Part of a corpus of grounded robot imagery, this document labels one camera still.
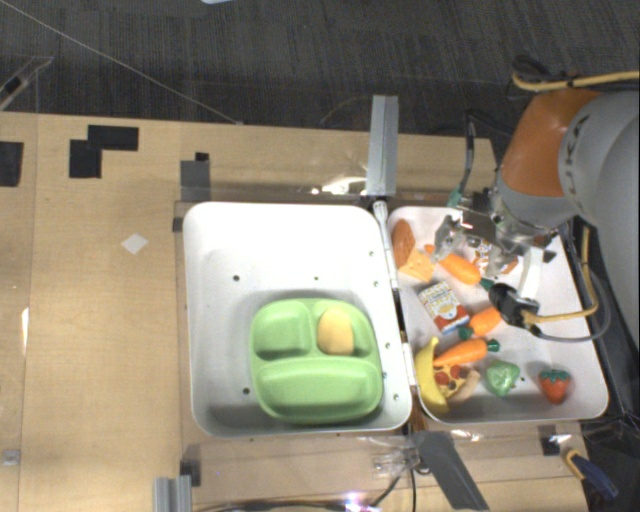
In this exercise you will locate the pizza slice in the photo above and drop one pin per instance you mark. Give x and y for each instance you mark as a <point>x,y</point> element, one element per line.
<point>452,380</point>

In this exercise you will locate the orange carrot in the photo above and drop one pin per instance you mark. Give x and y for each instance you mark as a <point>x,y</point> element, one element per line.
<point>462,352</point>
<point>462,269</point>
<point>485,321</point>

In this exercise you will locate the red strawberry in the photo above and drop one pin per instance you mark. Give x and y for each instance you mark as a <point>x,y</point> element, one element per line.
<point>555,386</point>

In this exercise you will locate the brown bread slice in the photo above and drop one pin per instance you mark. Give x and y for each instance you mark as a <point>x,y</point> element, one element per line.
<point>403,242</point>

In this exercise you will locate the white plastic tray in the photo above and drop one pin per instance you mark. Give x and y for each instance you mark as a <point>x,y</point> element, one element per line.
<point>280,250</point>
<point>550,325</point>

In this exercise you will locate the yellow cheese wedge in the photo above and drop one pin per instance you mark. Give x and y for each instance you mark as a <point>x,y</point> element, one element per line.
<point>419,267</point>

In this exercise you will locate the black cylinder on white bracket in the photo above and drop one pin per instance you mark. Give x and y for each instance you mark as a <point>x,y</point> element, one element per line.
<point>507,300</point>

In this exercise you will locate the yellow potato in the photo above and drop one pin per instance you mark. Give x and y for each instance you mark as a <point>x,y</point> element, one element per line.
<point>336,332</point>

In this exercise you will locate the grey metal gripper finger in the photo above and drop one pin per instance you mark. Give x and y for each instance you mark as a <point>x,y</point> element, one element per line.
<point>446,237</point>
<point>501,261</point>

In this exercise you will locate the white and red carton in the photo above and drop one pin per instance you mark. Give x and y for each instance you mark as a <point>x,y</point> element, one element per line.
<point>442,305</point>

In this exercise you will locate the yellow banana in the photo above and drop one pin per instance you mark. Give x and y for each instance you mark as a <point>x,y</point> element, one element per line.
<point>427,380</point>

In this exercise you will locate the green pepper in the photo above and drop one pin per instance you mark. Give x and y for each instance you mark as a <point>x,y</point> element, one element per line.
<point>502,378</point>

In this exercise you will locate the green divided plate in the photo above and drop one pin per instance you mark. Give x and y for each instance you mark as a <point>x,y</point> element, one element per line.
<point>310,390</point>

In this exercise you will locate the orange and white carton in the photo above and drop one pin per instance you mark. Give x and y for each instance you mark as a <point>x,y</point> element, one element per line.
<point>482,252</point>

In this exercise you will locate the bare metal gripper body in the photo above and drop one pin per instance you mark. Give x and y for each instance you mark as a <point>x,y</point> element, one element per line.
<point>482,217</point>

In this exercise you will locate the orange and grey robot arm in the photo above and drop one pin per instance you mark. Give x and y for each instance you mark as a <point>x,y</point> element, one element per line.
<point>575,165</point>

